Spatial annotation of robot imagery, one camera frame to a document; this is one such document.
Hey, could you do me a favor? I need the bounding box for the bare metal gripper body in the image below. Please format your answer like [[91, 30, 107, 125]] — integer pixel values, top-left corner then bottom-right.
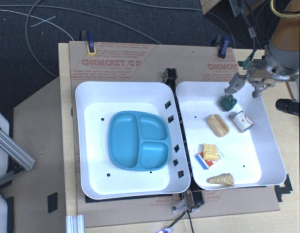
[[246, 57, 300, 87]]

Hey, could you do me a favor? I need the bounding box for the dark green broccoli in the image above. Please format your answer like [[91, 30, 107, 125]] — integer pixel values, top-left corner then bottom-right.
[[220, 95, 237, 112]]

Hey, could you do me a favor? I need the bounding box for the white can red print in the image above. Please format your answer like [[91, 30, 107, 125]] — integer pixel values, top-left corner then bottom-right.
[[228, 110, 254, 133]]

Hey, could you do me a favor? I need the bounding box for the tan bread roll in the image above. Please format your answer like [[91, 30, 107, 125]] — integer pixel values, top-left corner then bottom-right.
[[206, 114, 230, 138]]

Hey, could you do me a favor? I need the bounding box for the white plastic tray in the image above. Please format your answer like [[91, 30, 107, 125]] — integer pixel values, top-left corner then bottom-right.
[[175, 81, 287, 191], [75, 81, 191, 201]]

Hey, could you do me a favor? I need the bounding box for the thin black rod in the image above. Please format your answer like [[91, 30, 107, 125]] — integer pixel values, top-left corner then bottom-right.
[[171, 81, 193, 194]]

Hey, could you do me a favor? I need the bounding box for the yellow cheese wedge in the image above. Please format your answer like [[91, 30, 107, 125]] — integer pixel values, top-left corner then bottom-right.
[[202, 143, 220, 162]]

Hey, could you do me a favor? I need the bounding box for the red white blue packet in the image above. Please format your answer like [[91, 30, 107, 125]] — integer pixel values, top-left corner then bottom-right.
[[195, 148, 225, 171]]

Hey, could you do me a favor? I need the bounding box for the beige pizza slice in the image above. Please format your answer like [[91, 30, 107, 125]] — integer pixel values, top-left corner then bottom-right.
[[206, 172, 235, 187]]

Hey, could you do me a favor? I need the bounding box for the brown cardboard board red print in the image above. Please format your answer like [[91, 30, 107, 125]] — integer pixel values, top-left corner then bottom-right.
[[68, 40, 281, 228]]

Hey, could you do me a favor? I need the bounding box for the blue divided plate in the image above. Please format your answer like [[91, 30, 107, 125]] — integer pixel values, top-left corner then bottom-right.
[[108, 110, 171, 172]]

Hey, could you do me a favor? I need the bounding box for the black cylinder on white bracket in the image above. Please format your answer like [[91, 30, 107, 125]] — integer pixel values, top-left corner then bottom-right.
[[275, 75, 300, 117]]

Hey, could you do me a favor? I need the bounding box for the black block with wires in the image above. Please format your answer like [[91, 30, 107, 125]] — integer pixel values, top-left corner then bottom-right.
[[171, 190, 205, 215], [161, 67, 177, 85]]

